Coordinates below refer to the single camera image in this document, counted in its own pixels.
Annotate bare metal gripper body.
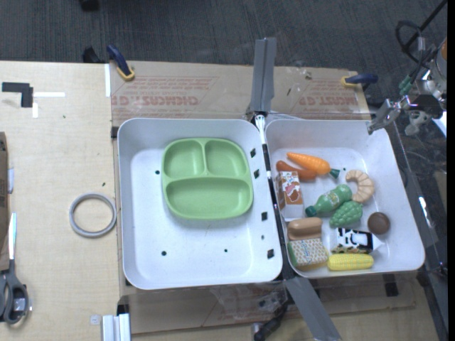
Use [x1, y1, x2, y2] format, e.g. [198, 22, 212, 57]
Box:
[407, 70, 448, 119]

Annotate white plastic tray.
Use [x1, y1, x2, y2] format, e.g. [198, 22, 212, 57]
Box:
[264, 119, 427, 280]
[117, 117, 284, 291]

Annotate tan croissant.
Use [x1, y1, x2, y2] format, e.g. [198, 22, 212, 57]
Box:
[345, 169, 375, 204]

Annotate orange carrot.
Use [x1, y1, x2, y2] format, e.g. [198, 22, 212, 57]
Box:
[286, 151, 341, 180]

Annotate orange sausage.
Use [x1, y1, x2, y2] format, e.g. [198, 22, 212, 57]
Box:
[276, 160, 318, 182]

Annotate green bottle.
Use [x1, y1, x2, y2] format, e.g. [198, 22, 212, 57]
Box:
[304, 184, 354, 217]

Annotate green grapes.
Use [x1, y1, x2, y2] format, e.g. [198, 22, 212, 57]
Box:
[328, 200, 364, 229]

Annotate brown round biscuit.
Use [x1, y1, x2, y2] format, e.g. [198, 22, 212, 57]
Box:
[367, 212, 392, 236]

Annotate orange and white juice carton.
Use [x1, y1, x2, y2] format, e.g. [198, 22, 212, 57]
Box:
[274, 170, 305, 220]

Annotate black and white milk carton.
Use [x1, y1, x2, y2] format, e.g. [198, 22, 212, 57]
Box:
[331, 227, 385, 256]

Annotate tan hot dog bun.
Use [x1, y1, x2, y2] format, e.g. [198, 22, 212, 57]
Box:
[287, 217, 323, 242]

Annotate yellow corn cob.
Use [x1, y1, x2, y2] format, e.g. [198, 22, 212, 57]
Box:
[326, 253, 375, 272]

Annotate yellow and green packet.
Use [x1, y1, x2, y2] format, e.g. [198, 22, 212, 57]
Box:
[287, 238, 330, 272]

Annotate green divided plate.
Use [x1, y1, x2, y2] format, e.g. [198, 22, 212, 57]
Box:
[161, 137, 255, 221]

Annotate brown cardboard board red print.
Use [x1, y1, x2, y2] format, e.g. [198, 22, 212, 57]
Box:
[109, 60, 417, 335]

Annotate grey tape roll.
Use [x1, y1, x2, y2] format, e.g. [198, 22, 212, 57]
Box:
[68, 193, 117, 239]

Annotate grey handled scissors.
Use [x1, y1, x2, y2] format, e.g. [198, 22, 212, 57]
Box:
[0, 211, 31, 325]

